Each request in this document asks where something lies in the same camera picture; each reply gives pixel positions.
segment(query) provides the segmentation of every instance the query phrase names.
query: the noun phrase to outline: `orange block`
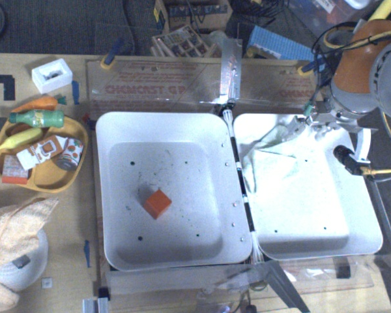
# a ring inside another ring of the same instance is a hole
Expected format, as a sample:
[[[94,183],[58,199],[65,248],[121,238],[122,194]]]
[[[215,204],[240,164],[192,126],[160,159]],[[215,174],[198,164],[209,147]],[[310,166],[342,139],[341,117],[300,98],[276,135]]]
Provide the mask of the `orange block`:
[[[149,196],[145,204],[143,204],[143,208],[154,219],[158,219],[159,216],[171,205],[171,203],[171,200],[160,189],[158,189]]]

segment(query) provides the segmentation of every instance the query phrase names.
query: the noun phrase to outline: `toy carrot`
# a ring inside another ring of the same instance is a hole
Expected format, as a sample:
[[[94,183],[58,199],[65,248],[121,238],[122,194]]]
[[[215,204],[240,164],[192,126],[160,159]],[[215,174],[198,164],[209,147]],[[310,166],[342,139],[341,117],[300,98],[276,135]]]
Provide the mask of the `toy carrot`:
[[[39,110],[55,110],[58,104],[66,104],[66,98],[61,97],[56,99],[55,97],[50,97],[48,95],[40,98],[36,98],[28,103],[13,109],[12,112],[26,112],[33,109]]]

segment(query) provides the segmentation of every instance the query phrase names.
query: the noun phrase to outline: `metal plate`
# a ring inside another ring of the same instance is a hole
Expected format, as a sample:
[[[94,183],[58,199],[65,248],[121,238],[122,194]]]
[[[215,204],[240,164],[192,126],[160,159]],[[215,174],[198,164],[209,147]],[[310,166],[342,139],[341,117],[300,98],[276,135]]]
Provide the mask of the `metal plate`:
[[[277,124],[293,115],[244,114],[234,129],[240,158]],[[337,145],[353,149],[344,129],[331,131],[319,141],[306,129],[295,151],[296,173],[282,175],[268,167],[266,181],[249,194],[259,244],[275,260],[373,254],[383,237],[362,177],[353,176],[333,156]]]
[[[252,250],[226,124],[204,113],[112,112],[96,124],[104,250],[129,271],[238,263]],[[160,188],[172,201],[154,220]]]

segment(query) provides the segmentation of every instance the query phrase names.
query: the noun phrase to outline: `white box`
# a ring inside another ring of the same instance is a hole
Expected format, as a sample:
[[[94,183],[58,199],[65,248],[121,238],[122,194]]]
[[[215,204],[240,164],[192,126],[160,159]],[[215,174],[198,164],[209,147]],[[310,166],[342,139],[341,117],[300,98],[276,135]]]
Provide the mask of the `white box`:
[[[58,59],[32,70],[33,83],[41,94],[72,83],[72,71],[64,59]]]

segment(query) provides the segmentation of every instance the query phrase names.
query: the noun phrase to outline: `can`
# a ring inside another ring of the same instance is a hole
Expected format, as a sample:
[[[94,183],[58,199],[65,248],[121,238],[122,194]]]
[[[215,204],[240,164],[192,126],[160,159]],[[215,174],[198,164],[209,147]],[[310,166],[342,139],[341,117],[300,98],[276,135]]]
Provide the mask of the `can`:
[[[58,157],[56,164],[63,170],[74,171],[80,163],[84,144],[81,140],[69,138],[65,150]]]

